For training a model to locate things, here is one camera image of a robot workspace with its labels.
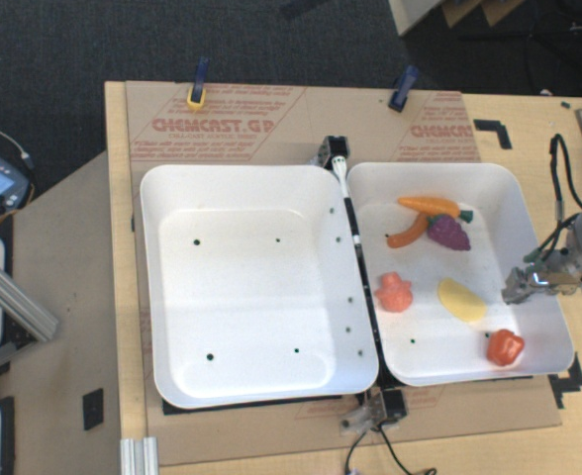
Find brown cardboard board red print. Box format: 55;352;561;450
124;80;564;467

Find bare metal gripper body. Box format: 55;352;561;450
530;247;582;298

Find yellow toy slice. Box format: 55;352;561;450
436;277;488;325

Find black block with thin wires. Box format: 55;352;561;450
339;388;409;435
315;135;351;170

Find white plastic tray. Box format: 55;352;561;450
344;160;576;388
139;163;381;411

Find thin black and white rod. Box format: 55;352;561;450
331;154;387;376

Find purple grapes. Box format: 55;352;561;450
426;214;472;253

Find pink toy strawberry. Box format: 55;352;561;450
373;270;415;314

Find orange bell pepper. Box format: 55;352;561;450
485;328;527;368

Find orange carrot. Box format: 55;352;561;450
397;195;475;225

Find orange sausage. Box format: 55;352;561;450
385;212;431;250

